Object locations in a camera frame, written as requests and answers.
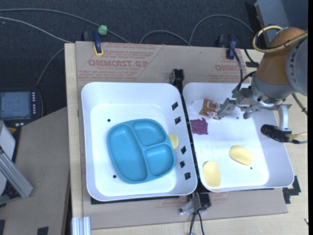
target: table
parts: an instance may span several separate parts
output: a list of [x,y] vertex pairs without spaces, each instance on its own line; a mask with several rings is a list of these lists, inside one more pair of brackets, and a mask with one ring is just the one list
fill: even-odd
[[[175,54],[171,56],[172,59],[183,59],[183,61],[184,58],[190,59],[190,57],[182,55],[181,47],[168,47],[168,49],[171,49],[171,53]],[[210,50],[213,51],[213,48],[195,47],[195,50],[197,53],[206,53]],[[249,53],[251,53],[251,57],[255,61],[260,61],[262,58],[262,54],[256,51],[251,50]],[[81,173],[82,158],[80,156],[79,118],[77,116],[79,109],[79,94],[77,89],[76,45],[65,44],[65,55],[72,214],[74,218],[83,218],[86,216],[84,212],[86,210],[84,210],[83,204],[83,182],[85,180],[82,178]],[[154,77],[159,76],[166,76],[162,68],[160,70],[160,74],[155,73]],[[149,79],[149,74],[144,76],[144,79]],[[302,95],[299,95],[299,98],[302,102],[305,103],[305,105],[307,105],[307,98]],[[292,129],[294,133],[306,131],[307,117],[305,114],[303,114],[299,107],[296,106],[292,97],[287,98],[286,103],[291,103],[294,105],[289,109],[289,128]],[[288,150],[294,173],[297,175],[301,187],[301,193],[299,196],[291,197],[291,204],[287,206],[288,213],[205,220],[203,221],[203,228],[207,234],[308,234],[308,225],[305,222],[305,219],[308,218],[308,148],[306,144],[294,145],[288,143],[286,144],[286,148]],[[109,212],[106,213],[106,215],[107,218],[110,217]],[[92,234],[187,234],[189,232],[190,220],[191,217],[186,219],[185,222],[92,229]],[[196,221],[193,227],[193,232],[195,234],[201,233],[201,228],[198,221]]]

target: dark floor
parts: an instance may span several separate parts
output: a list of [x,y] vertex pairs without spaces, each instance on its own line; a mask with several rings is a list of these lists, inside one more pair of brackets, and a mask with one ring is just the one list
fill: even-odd
[[[83,30],[96,26],[69,15],[47,11],[3,11],[15,8],[50,9],[74,14],[107,25],[131,43],[153,30],[168,30],[189,41],[195,25],[216,14],[241,20],[253,31],[259,29],[254,12],[256,0],[0,0],[0,17],[35,25],[70,42],[80,40]],[[214,17],[202,22],[193,36],[193,46],[214,46],[220,35],[238,35],[251,48],[253,34],[237,20]],[[0,90],[35,86],[44,67],[64,42],[21,22],[0,18]],[[108,34],[103,42],[123,42]],[[154,34],[145,44],[186,45],[170,34]],[[64,55],[61,53],[38,84],[44,115],[66,106]]]

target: blue clamp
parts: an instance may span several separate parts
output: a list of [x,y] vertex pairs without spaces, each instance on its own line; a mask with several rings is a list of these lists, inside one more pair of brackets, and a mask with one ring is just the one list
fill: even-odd
[[233,52],[233,50],[236,47],[236,43],[237,43],[237,38],[234,35],[231,35],[230,36],[228,50],[226,51],[226,58],[227,59],[234,59],[234,52]]
[[93,46],[93,50],[94,53],[96,54],[97,57],[101,57],[104,54],[104,51],[102,49],[101,46],[101,41],[100,41],[100,37],[97,31],[93,31],[92,32],[92,37],[93,37],[93,41],[94,41],[94,46]]

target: blue divided plate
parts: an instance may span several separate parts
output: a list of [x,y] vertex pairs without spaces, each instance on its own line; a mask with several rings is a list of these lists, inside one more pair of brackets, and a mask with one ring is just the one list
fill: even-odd
[[112,127],[107,135],[111,161],[118,175],[137,184],[169,173],[175,153],[163,127],[152,119],[136,119]]

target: robotic arm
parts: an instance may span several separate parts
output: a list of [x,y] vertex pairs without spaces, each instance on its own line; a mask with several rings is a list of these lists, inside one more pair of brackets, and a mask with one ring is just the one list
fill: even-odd
[[[257,38],[267,29],[278,29],[278,33],[267,49],[257,47]],[[308,33],[299,28],[269,26],[257,33],[253,39],[256,50],[264,52],[259,68],[252,77],[248,88],[235,91],[234,100],[227,98],[218,117],[223,118],[239,107],[244,112],[244,119],[253,112],[278,110],[278,127],[263,125],[261,132],[277,141],[289,141],[288,108],[290,105],[279,104],[288,95],[301,93],[308,96]]]

